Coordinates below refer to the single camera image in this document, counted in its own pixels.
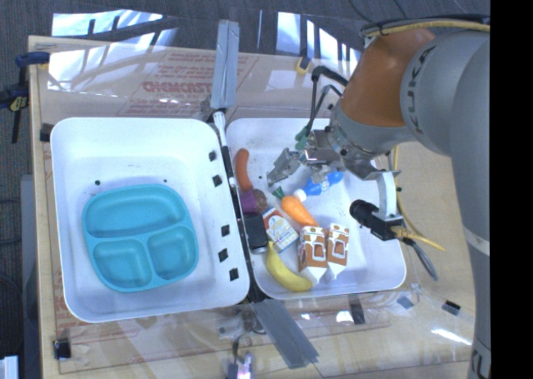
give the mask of milk carton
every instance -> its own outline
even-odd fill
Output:
[[[326,237],[321,227],[303,227],[298,237],[298,269],[313,286],[327,270]]]
[[[335,280],[344,271],[348,263],[348,242],[350,230],[347,227],[332,223],[326,229],[327,238],[327,281]]]
[[[274,242],[274,249],[281,253],[298,239],[298,233],[276,208],[263,213],[266,234]]]

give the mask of toy banana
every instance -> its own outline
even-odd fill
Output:
[[[285,263],[283,263],[283,260],[274,249],[273,242],[268,242],[266,269],[274,278],[276,278],[277,282],[293,292],[305,292],[312,287],[312,283],[309,280],[299,276],[286,267]]]

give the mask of yellow cable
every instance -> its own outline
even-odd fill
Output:
[[[433,242],[429,238],[425,238],[424,236],[421,236],[420,234],[411,232],[407,228],[401,227],[399,225],[395,225],[391,227],[391,231],[393,231],[397,237],[411,238],[412,240],[418,240],[419,242],[424,242],[425,244],[429,244],[430,246],[433,246],[435,249],[442,250],[443,252],[446,251],[446,249],[440,244]]]
[[[393,170],[397,170],[397,168],[398,168],[398,152],[399,152],[399,148],[396,145],[396,147],[394,148],[394,155],[392,157],[392,169]],[[398,180],[397,180],[396,177],[394,177],[394,182],[396,184],[396,187],[398,187]],[[433,242],[429,238],[424,237],[422,235],[422,233],[420,231],[418,231],[418,229],[415,227],[415,225],[411,222],[409,217],[407,217],[406,209],[403,207],[403,202],[401,200],[399,192],[396,193],[396,201],[398,202],[398,208],[400,209],[401,215],[403,216],[403,218],[406,221],[407,225],[409,225],[409,227],[413,230],[413,232],[410,232],[408,229],[406,229],[404,227],[399,227],[399,226],[391,227],[391,230],[394,233],[396,233],[396,235],[399,235],[399,237],[408,237],[408,238],[412,238],[413,240],[419,240],[421,242],[425,242],[425,243],[429,244],[430,246],[433,246],[433,247],[445,252],[446,249],[443,246],[441,246],[440,244],[437,244],[436,242]],[[398,228],[398,232],[400,232],[400,233],[406,232],[406,233],[409,233],[409,235],[400,235],[400,234],[398,234],[398,232],[395,231],[395,228]]]
[[[490,32],[491,26],[483,23],[468,22],[468,21],[454,21],[454,20],[436,20],[429,22],[416,22],[406,25],[400,25],[398,27],[389,27],[377,29],[375,31],[365,34],[365,37],[375,37],[379,35],[392,34],[394,32],[402,32],[410,29],[429,28],[429,27],[456,27],[464,29],[473,29],[477,31]]]

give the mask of blue divided plate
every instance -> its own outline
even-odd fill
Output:
[[[181,280],[198,264],[197,235],[180,195],[164,185],[134,185],[92,197],[83,236],[98,277],[138,292]]]

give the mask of plastic bottle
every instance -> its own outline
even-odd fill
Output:
[[[326,175],[326,179],[322,182],[315,183],[311,178],[306,182],[306,185],[294,191],[294,195],[304,202],[308,196],[319,196],[324,191],[327,191],[331,185],[340,182],[343,178],[342,172],[330,172]]]

